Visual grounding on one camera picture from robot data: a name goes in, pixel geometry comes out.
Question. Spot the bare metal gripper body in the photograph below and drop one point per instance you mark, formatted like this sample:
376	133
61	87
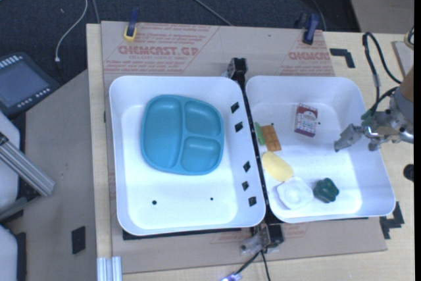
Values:
393	128

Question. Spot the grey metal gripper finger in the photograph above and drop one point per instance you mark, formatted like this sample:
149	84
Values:
374	143
348	136

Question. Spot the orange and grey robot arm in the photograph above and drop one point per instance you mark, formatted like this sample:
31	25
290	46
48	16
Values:
406	92

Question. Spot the white plastic tray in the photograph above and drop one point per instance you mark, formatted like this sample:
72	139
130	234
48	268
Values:
184	204
332	161

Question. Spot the red and white carton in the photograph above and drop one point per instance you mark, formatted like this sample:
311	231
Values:
306	121

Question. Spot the yellow toy potato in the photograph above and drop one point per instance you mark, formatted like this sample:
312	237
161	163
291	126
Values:
277	167

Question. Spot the white toy fried egg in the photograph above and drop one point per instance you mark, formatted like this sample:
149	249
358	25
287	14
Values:
293	194

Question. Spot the green toy vegetable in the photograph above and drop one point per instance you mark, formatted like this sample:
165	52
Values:
260	135

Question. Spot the thin black and white rod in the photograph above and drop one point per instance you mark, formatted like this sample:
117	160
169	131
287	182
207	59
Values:
255	141

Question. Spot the brown cardboard board, red print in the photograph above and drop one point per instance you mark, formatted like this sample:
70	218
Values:
204	49

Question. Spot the blue divided plate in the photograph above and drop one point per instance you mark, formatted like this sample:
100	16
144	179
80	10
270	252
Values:
164	135

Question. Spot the black cylinder on white bracket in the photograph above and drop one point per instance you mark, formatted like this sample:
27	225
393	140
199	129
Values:
410	171

